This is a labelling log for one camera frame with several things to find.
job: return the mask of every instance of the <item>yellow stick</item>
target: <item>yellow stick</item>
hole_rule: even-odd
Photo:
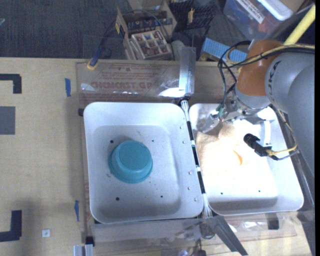
[[[314,4],[310,10],[306,13],[300,23],[292,31],[289,37],[285,40],[284,45],[293,45],[295,44],[300,37],[306,32],[309,26],[316,19],[316,5]]]

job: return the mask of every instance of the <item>brown cylinder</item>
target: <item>brown cylinder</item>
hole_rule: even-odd
[[[246,58],[249,59],[282,45],[281,42],[272,39],[258,41],[251,47]],[[269,65],[276,57],[277,55],[274,55],[242,66],[236,84],[237,89],[249,96],[267,95],[265,91],[265,76]]]

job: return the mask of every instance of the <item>blue lid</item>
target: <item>blue lid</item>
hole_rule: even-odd
[[[109,156],[111,173],[120,181],[139,183],[151,173],[153,160],[149,149],[135,140],[119,144]]]

